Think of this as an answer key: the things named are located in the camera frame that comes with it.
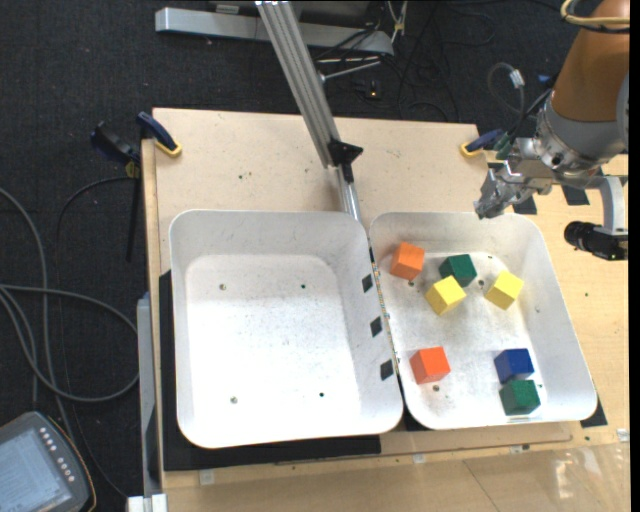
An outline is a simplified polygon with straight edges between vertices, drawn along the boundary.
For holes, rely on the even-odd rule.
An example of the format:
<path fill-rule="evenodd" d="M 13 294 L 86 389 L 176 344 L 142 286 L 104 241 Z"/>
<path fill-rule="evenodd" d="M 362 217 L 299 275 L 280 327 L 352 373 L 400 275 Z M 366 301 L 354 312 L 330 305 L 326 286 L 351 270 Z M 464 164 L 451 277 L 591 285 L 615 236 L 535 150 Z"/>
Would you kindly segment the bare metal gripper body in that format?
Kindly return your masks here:
<path fill-rule="evenodd" d="M 553 185 L 585 188 L 603 164 L 556 138 L 517 138 L 486 177 L 488 195 L 548 194 Z"/>

